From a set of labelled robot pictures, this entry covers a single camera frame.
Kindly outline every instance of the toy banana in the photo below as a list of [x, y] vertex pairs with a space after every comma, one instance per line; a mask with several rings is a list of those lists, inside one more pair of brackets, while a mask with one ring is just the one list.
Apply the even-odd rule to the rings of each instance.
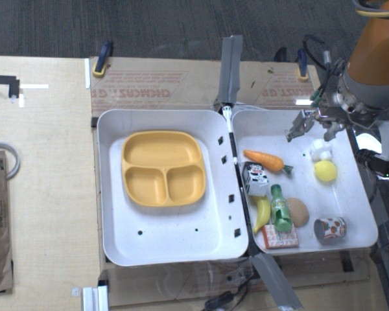
[[257, 221], [253, 228], [253, 233], [256, 234], [260, 228], [270, 221], [271, 204], [266, 196], [252, 196], [252, 198], [257, 204]]

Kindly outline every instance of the toy carrot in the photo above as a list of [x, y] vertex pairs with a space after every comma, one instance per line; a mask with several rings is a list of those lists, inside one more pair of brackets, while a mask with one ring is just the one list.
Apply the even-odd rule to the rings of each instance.
[[251, 150], [244, 150], [244, 155], [274, 172], [284, 170], [287, 174], [291, 174], [293, 169], [292, 166], [284, 165], [284, 161], [276, 155]]

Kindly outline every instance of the wooden table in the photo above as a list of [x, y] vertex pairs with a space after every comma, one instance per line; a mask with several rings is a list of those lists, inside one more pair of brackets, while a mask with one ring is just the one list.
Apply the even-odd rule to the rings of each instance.
[[[91, 95], [84, 59], [0, 56], [0, 75], [21, 84], [25, 107], [0, 85], [0, 141], [20, 154], [8, 182], [14, 288], [0, 310], [80, 310], [75, 288], [96, 286], [101, 272]], [[384, 310], [373, 262], [367, 279], [297, 288], [306, 310]], [[203, 301], [124, 306], [124, 310], [200, 310]], [[277, 310], [268, 292], [248, 295], [240, 310]]]

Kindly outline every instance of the blue clamp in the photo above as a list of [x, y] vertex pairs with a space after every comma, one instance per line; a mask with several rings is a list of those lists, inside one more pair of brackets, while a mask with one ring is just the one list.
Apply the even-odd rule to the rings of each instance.
[[306, 82], [309, 79], [309, 74], [307, 72], [307, 55], [304, 49], [299, 49], [297, 52], [297, 76], [298, 80], [301, 82]]
[[92, 75], [95, 77], [103, 77], [105, 73], [105, 60], [112, 53], [112, 41], [105, 41], [102, 46], [101, 53], [99, 54], [98, 61], [95, 62]]

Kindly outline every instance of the yellow plate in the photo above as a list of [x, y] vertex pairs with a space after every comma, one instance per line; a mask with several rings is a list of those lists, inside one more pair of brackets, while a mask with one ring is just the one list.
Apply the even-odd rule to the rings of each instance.
[[121, 165], [129, 197], [143, 206], [189, 205], [206, 189], [202, 151], [188, 133], [133, 133], [123, 144]]

